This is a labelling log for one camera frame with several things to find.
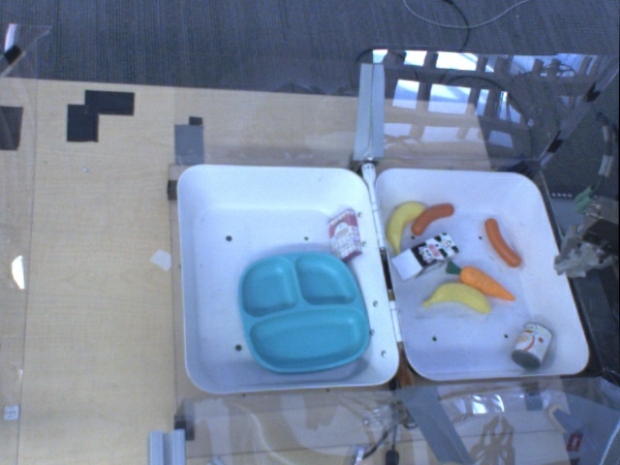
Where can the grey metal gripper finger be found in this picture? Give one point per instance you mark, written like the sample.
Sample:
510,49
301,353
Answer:
579,263
571,241

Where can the small white and orange can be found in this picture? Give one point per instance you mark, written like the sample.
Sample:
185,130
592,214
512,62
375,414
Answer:
532,344

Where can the white plastic tray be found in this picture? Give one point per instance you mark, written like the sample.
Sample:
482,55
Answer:
484,347
271,211

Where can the orange sausage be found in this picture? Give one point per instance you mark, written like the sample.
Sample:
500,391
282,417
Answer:
431,217
502,243

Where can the orange carrot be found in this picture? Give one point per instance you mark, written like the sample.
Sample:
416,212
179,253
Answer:
482,283

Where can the yellow banana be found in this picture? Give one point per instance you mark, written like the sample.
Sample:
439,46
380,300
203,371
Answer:
460,297
398,221

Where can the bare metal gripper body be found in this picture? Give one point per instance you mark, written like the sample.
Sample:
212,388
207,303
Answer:
603,233

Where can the red and white carton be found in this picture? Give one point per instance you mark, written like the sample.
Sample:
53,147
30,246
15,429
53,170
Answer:
345,235

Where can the cow print carton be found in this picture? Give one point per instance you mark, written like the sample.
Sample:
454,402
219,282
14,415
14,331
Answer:
426,255

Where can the blue divided plate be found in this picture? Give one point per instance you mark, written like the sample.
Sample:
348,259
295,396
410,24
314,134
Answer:
305,332

